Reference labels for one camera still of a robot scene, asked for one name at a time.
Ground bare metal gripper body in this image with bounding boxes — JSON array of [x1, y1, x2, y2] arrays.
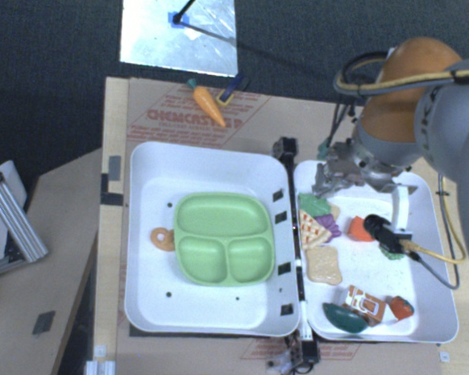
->
[[322, 142, 410, 195]]

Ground green lettuce leaf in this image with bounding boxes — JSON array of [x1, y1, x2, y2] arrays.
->
[[296, 192, 334, 220]]

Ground purple grapes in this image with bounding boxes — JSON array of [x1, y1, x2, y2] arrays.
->
[[314, 212, 344, 241]]

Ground orange block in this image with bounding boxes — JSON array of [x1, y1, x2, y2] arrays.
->
[[346, 215, 380, 244]]

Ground lattice pie slice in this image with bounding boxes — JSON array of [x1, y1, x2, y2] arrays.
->
[[294, 208, 335, 253]]

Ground thin black and white rod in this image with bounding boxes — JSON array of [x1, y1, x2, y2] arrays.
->
[[269, 153, 327, 344]]

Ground tan bread slice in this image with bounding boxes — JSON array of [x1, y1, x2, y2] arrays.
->
[[304, 244, 346, 286]]

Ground brown cardboard board red print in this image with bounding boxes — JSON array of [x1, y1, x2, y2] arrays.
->
[[105, 77, 467, 375]]

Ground white plastic tray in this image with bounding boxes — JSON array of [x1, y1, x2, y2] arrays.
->
[[116, 139, 316, 344], [280, 157, 469, 351]]

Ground green divided plate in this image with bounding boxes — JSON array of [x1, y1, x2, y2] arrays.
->
[[168, 188, 281, 292]]

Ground orange and white carton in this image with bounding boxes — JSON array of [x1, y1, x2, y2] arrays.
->
[[340, 284, 388, 329]]

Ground dark green avocado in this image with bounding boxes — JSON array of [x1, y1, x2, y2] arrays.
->
[[319, 302, 371, 335]]

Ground orange tomato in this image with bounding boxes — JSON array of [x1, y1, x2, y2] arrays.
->
[[387, 294, 417, 322]]

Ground orange carrot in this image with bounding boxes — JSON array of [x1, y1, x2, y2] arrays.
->
[[183, 77, 231, 129]]

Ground orange pretzel biscuit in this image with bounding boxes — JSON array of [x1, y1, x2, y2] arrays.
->
[[148, 225, 178, 253]]

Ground black cylinder on white bracket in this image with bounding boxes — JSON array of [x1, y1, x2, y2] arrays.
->
[[359, 181, 418, 256]]

